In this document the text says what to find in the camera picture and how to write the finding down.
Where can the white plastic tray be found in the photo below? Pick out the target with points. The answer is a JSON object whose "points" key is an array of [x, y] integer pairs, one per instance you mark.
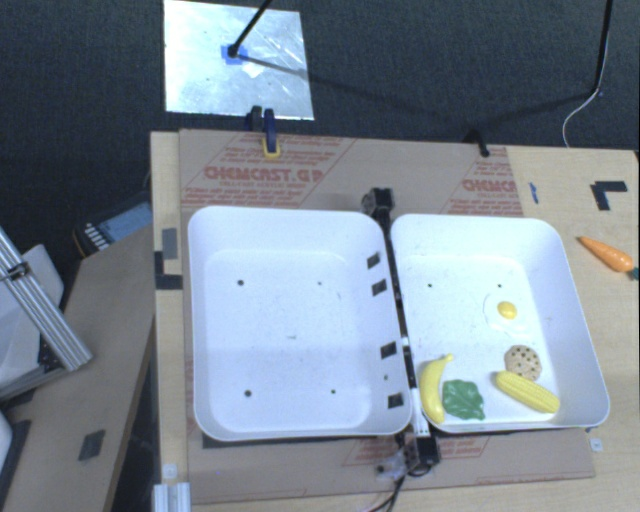
{"points": [[295, 325], [560, 310]]}

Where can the thin black and white rod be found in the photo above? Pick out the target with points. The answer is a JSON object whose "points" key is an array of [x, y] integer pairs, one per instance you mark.
{"points": [[398, 305]]}

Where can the brown cardboard board red print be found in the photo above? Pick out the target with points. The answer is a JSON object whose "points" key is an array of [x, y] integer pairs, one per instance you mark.
{"points": [[400, 170]]}

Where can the yellow banana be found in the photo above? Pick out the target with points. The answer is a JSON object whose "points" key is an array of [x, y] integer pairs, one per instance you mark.
{"points": [[431, 387]]}

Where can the white fried egg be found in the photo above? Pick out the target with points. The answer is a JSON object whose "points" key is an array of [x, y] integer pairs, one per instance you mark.
{"points": [[506, 312]]}

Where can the green lettuce leaf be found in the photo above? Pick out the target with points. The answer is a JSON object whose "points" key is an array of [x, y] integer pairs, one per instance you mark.
{"points": [[463, 400]]}

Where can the brown chocolate chip biscuit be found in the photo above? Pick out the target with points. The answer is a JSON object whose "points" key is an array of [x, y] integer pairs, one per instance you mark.
{"points": [[522, 361]]}

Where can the yellow corn cob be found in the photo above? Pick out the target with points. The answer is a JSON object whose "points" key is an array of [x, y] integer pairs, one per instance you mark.
{"points": [[526, 391]]}

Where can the orange carrot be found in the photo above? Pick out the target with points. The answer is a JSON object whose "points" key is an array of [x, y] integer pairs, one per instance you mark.
{"points": [[606, 254]]}

